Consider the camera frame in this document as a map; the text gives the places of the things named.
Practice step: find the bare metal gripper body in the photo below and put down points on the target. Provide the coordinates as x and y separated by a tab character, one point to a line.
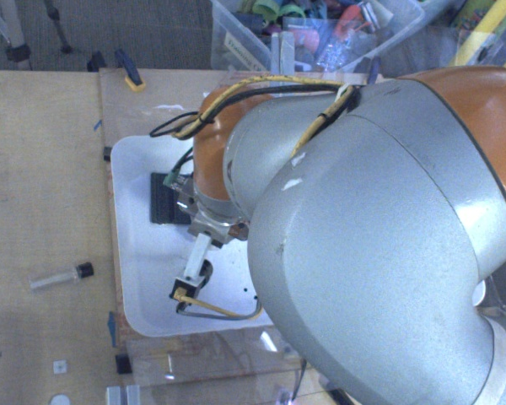
213	230

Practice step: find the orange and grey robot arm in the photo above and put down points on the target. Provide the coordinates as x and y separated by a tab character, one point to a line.
362	226

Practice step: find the black rectangular box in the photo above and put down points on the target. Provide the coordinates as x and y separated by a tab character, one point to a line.
162	201

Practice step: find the white plastic tray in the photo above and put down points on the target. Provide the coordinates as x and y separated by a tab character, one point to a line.
152	268

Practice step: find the clear bottle with black cap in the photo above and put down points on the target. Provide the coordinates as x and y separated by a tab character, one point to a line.
63	275

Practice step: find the clear plastic storage bin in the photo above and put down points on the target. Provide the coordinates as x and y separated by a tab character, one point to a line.
244	44

